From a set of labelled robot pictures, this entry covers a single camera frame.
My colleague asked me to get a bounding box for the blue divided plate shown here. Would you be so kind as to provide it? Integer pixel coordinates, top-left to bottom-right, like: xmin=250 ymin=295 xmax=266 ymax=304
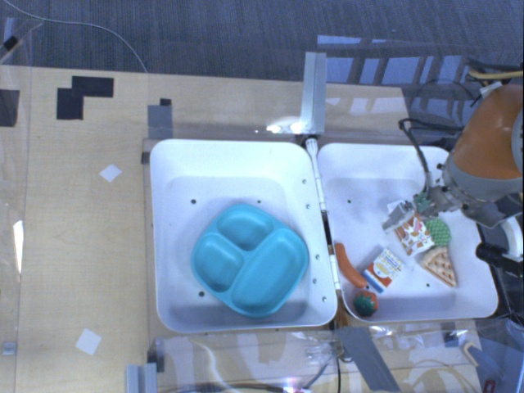
xmin=190 ymin=203 xmax=310 ymax=319

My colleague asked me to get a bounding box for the white plastic tray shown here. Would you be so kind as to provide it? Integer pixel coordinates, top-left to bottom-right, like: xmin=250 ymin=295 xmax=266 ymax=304
xmin=317 ymin=142 xmax=499 ymax=324
xmin=149 ymin=138 xmax=339 ymax=335

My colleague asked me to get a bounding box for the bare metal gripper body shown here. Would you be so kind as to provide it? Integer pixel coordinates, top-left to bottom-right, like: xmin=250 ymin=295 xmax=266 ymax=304
xmin=413 ymin=185 xmax=465 ymax=220

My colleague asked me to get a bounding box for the black cylinder on white bracket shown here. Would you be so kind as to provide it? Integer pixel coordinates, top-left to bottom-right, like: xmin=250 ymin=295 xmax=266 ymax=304
xmin=475 ymin=215 xmax=524 ymax=268

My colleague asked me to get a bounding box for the orange sausage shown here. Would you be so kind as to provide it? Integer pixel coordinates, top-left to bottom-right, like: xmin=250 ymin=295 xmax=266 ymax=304
xmin=333 ymin=242 xmax=368 ymax=290

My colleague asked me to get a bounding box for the green textured round toy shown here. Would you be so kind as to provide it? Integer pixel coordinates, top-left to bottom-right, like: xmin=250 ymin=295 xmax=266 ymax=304
xmin=422 ymin=216 xmax=452 ymax=246

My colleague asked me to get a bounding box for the thin black and white rod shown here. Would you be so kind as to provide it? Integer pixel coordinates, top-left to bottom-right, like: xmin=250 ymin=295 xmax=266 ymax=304
xmin=305 ymin=137 xmax=343 ymax=328

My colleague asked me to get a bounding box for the pizza slice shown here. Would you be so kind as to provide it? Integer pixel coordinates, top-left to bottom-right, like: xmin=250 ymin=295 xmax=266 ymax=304
xmin=418 ymin=246 xmax=458 ymax=288

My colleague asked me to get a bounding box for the white yellow and blue carton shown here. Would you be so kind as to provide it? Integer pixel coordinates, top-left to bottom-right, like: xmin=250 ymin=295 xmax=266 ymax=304
xmin=362 ymin=247 xmax=406 ymax=295

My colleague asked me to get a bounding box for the red and green strawberry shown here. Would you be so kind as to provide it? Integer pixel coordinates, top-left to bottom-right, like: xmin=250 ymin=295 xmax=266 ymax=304
xmin=352 ymin=290 xmax=379 ymax=318

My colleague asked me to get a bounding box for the orange and white carton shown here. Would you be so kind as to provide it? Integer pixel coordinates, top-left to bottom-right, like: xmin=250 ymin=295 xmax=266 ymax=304
xmin=393 ymin=210 xmax=436 ymax=257

